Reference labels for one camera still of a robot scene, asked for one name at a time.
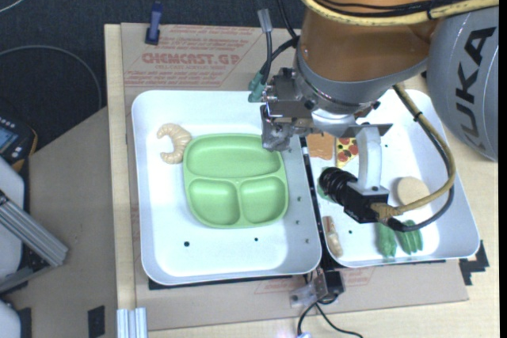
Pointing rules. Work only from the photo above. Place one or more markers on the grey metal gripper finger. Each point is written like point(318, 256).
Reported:
point(270, 140)
point(285, 142)

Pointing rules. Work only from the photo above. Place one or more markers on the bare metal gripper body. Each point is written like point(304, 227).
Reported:
point(287, 107)

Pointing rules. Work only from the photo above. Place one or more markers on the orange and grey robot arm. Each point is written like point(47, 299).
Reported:
point(368, 12)

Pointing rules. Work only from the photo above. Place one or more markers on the orange toy bread slice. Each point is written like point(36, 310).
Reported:
point(320, 148)

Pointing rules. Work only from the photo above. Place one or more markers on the green divided plate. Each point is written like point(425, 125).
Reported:
point(233, 178)

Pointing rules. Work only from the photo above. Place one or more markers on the toy pizza slice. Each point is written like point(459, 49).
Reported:
point(345, 154)

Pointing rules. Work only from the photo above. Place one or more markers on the beige toy croissant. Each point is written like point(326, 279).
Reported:
point(178, 138)

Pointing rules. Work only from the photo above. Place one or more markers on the beige and brown toy food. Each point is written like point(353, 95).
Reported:
point(334, 239)

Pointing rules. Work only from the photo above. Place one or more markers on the brown cardboard board red print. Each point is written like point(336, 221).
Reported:
point(190, 55)

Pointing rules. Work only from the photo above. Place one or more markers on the white plastic tray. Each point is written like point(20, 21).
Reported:
point(226, 249)
point(431, 233)

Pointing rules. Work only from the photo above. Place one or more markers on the round tan toy biscuit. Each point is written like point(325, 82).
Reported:
point(410, 190)

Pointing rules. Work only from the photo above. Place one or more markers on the green toy pea pod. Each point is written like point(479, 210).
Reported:
point(387, 243)
point(411, 241)

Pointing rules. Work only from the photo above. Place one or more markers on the black cylinder on white bracket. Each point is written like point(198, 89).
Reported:
point(370, 166)

